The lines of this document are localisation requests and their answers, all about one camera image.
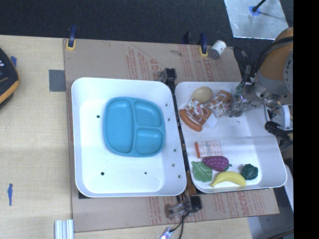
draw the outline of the cardboard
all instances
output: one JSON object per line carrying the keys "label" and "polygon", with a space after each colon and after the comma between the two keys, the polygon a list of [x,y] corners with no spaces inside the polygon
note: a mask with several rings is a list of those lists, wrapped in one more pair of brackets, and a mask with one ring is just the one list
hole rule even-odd
{"label": "cardboard", "polygon": [[[217,60],[200,55],[198,45],[139,43],[78,39],[66,47],[64,62],[68,118],[72,211],[75,232],[176,224],[165,216],[165,206],[176,197],[86,198],[75,184],[72,125],[72,83],[81,77],[157,80],[165,68],[175,68],[176,84],[183,81],[239,82],[241,76],[232,48]],[[273,189],[200,194],[203,208],[185,222],[269,215],[279,212]]]}

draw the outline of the brown sausage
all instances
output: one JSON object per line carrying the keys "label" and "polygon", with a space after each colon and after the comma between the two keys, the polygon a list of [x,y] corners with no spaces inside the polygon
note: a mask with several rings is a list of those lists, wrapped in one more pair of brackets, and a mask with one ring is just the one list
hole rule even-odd
{"label": "brown sausage", "polygon": [[191,129],[201,132],[203,127],[200,124],[197,124],[195,121],[193,121],[186,113],[184,109],[179,110],[179,116],[182,121],[185,122],[186,125],[188,125]]}

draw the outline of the blue tray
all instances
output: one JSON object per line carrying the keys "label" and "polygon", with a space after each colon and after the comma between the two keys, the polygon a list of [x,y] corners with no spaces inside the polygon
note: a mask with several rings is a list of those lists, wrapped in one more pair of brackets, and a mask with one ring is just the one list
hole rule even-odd
{"label": "blue tray", "polygon": [[161,152],[165,144],[165,123],[154,103],[129,97],[111,99],[103,119],[104,141],[115,154],[149,157]]}

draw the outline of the black fabric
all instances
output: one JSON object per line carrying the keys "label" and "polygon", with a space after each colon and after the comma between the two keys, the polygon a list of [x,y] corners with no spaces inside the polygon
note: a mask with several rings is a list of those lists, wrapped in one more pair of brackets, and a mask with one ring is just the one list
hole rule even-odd
{"label": "black fabric", "polygon": [[[280,0],[287,23],[294,23],[294,0]],[[234,38],[224,0],[0,0],[0,34],[181,43],[188,31],[212,45],[220,39],[253,59],[270,40]]]}

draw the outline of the banana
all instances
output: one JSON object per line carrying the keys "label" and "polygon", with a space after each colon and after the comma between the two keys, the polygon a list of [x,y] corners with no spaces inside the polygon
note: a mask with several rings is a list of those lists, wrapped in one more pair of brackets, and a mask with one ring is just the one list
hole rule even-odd
{"label": "banana", "polygon": [[210,184],[210,186],[215,187],[217,183],[221,183],[224,181],[230,181],[241,186],[246,185],[246,180],[240,173],[225,171],[217,174],[215,180]]}

